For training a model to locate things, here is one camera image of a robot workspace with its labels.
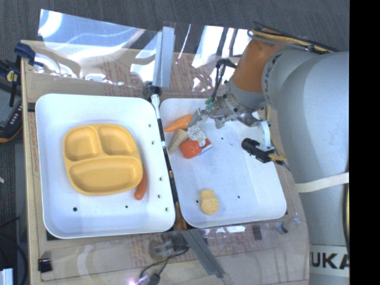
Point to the orange sausage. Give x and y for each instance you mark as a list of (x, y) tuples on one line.
[(140, 190)]

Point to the brown cardboard board red print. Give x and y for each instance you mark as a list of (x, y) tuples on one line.
[(32, 159)]

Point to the orange bell pepper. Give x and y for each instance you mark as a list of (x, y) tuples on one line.
[(190, 149)]

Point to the yellow divided plate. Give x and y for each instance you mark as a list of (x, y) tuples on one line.
[(101, 171)]

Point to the yellow biscuit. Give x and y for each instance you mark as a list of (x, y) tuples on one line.
[(209, 203)]

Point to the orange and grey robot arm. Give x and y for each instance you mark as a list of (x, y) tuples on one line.
[(311, 105)]

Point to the orange carrot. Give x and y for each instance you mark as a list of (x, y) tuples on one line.
[(178, 124)]

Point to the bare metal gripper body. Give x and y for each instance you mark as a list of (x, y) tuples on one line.
[(234, 114)]

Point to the white and red carton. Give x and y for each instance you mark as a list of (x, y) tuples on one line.
[(200, 137)]

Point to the black cylinder on white bracket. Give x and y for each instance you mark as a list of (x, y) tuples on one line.
[(259, 150)]

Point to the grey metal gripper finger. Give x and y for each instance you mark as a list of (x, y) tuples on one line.
[(197, 117), (220, 124)]

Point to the tan bread slice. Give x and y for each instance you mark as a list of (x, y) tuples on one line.
[(175, 141)]

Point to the thin black and white rod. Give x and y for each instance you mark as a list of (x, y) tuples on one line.
[(166, 150)]

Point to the white plastic tray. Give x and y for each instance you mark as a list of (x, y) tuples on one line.
[(237, 177), (98, 215)]

